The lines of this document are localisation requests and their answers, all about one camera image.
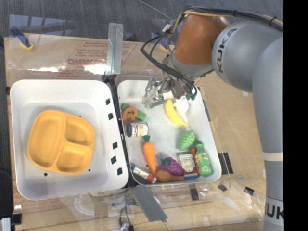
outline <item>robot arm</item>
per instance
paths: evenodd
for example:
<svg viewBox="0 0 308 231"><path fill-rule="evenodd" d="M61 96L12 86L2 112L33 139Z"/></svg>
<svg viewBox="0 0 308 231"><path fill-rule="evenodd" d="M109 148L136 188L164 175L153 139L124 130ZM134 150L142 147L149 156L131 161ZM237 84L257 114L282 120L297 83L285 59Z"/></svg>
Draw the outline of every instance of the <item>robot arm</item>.
<svg viewBox="0 0 308 231"><path fill-rule="evenodd" d="M216 15L214 17L207 14L209 17L204 17L207 12ZM230 14L250 18L252 21L230 24L224 18ZM150 100L155 100L155 105L159 105L164 102L162 93L170 90L176 99L187 96L187 93L193 92L187 82L193 82L212 71L226 83L252 92L267 180L263 230L281 231L284 229L282 23L255 13L188 7L175 24L185 16L187 18L178 40L174 49L170 49L170 55L164 59L163 66L154 63L169 78L160 82L162 88L159 95ZM175 78L169 69L177 72ZM153 83L157 84L153 79L148 88L155 94L150 88ZM178 86L181 84L182 89L177 87L174 90L174 83Z"/></svg>

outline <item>duct tape strip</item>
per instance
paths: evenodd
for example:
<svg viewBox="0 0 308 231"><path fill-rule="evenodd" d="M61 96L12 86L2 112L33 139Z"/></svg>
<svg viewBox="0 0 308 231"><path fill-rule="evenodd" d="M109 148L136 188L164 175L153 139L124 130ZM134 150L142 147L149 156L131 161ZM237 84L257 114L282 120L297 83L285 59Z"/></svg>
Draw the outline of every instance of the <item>duct tape strip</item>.
<svg viewBox="0 0 308 231"><path fill-rule="evenodd" d="M265 161L282 162L283 161L283 152L280 152L280 153L265 153L265 152L262 152L262 157Z"/></svg>

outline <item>gray carpet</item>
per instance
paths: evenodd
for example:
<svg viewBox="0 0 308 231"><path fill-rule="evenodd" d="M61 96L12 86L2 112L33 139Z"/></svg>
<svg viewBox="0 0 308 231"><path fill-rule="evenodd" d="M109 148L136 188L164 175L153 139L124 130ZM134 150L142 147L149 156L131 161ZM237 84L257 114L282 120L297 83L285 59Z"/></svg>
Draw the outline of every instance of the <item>gray carpet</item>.
<svg viewBox="0 0 308 231"><path fill-rule="evenodd" d="M122 23L124 39L145 42L189 5L251 11L277 16L283 21L283 0L0 0L0 35L9 36L11 26L25 26L25 17L28 22L39 17L80 22L74 36L99 39L106 38L109 22ZM42 27L30 25L26 32L44 33ZM1 219L10 215L13 204L3 52L0 52L0 66Z"/></svg>

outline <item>blue and yellow clamp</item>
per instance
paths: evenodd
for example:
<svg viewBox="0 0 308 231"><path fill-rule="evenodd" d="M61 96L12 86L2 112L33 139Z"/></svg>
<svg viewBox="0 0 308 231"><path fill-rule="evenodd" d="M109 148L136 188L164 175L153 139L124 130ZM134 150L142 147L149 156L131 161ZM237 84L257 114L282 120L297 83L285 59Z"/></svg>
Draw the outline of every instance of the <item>blue and yellow clamp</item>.
<svg viewBox="0 0 308 231"><path fill-rule="evenodd" d="M20 40L19 45L24 48L27 51L32 50L33 48L33 44L28 40L28 38L23 34L23 32L21 30L19 30L16 27L12 27L11 28L11 33L14 36L17 36L18 39Z"/></svg>

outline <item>yellow banana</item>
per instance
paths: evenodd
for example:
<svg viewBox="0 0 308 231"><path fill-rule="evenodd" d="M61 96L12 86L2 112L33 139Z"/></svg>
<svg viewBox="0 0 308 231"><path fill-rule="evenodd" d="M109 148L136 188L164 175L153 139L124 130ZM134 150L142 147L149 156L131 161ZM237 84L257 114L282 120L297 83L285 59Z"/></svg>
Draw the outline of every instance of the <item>yellow banana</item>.
<svg viewBox="0 0 308 231"><path fill-rule="evenodd" d="M167 103L165 104L165 111L169 119L177 125L183 125L187 127L188 125L182 120L182 118L178 115L178 113L175 111L173 107L173 102L171 99L167 100Z"/></svg>

